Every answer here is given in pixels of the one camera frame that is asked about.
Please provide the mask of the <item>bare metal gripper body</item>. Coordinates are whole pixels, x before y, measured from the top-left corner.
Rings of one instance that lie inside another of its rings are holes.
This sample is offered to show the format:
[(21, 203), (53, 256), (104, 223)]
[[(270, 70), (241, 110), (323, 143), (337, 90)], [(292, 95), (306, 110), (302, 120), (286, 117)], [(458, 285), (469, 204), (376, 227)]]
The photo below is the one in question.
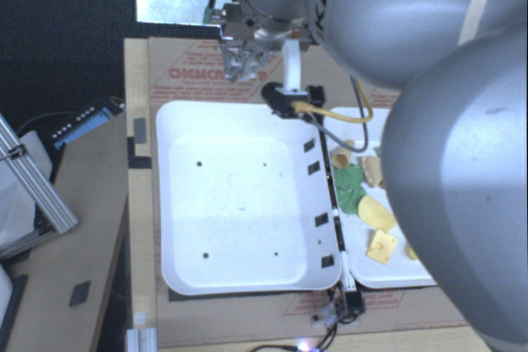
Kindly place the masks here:
[(246, 3), (225, 3), (218, 11), (220, 41), (229, 48), (279, 51), (287, 40), (299, 42), (302, 51), (312, 37), (302, 19), (287, 20), (262, 14)]

